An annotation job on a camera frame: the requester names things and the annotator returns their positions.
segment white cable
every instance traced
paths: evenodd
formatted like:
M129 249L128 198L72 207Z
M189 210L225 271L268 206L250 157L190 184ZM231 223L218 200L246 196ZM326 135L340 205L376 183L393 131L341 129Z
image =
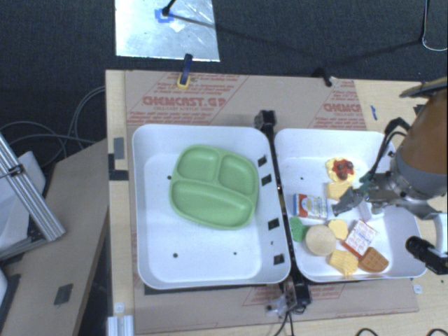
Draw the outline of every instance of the white cable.
M423 36L421 37L421 43L428 50L435 51L437 53L441 53L443 51L446 51L447 48L431 48L428 45L426 45L425 35L426 35L426 21L428 20L428 3L429 3L429 1L425 0L425 10L424 10L424 15L423 15Z

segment silver metal sheet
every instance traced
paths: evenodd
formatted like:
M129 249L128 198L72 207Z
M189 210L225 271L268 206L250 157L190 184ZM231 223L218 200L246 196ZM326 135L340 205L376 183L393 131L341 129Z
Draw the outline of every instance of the silver metal sheet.
M115 0L116 54L219 62L211 0L177 0L167 17L170 0Z

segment dark background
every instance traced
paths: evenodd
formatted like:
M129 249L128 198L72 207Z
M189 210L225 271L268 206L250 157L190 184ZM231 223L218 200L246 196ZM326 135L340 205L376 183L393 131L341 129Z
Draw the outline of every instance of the dark background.
M323 68L338 78L395 81L447 75L447 53L420 42L425 0L212 2L221 61L194 62L193 71L310 76ZM104 85L105 70L182 67L181 61L116 57L114 0L0 0L0 12L0 127L30 120L66 134L83 96ZM426 37L435 48L447 45L447 12L448 0L430 0ZM81 137L106 136L104 95L85 106L79 123ZM3 134L12 142L41 132L20 125ZM71 153L78 148L68 145ZM41 163L59 148L48 139L13 147L18 155L33 150ZM106 269L95 279L94 309L104 306ZM87 320L83 332L95 334L99 325Z

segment blue mark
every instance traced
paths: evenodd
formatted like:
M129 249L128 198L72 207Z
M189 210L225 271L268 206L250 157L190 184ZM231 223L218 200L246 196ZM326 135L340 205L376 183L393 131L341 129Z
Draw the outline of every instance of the blue mark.
M162 24L165 24L167 22L174 21L174 16L171 13L168 13L168 16L164 16L162 14L162 9L156 9L154 10L154 16L157 19L158 22L161 22Z
M372 105L370 105L370 109L372 110L373 118L374 118L375 120L378 120L378 118L377 118L377 110L375 109L375 107L372 106Z

